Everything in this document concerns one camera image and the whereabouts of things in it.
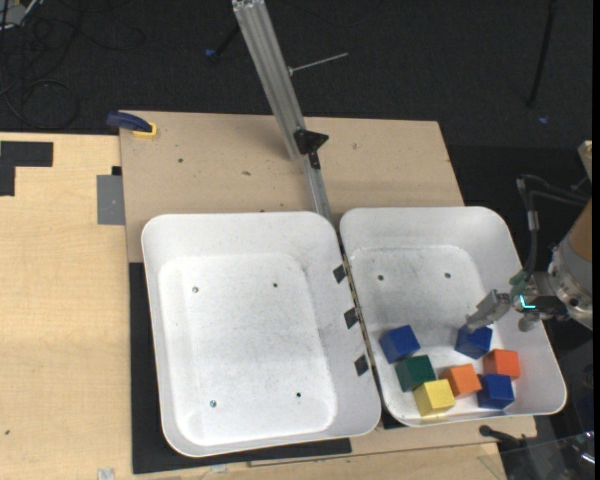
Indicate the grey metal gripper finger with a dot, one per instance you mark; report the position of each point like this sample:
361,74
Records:
490,308
529,323

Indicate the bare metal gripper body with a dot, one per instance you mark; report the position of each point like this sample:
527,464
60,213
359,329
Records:
555,304

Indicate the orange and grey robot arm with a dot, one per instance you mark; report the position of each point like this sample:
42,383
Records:
580,238

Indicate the blue cube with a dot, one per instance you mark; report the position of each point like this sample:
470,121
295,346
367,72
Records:
399,343
475,343
496,391

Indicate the orange cube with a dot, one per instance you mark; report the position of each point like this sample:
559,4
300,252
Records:
502,363
461,379

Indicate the white plastic tray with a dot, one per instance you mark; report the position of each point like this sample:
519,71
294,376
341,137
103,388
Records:
420,288
250,348

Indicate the green cube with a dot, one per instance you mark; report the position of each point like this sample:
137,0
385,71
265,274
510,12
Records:
415,372

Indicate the yellow cube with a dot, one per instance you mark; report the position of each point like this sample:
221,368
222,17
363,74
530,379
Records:
434,397

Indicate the brown flat board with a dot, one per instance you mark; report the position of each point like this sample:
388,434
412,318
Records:
220,178

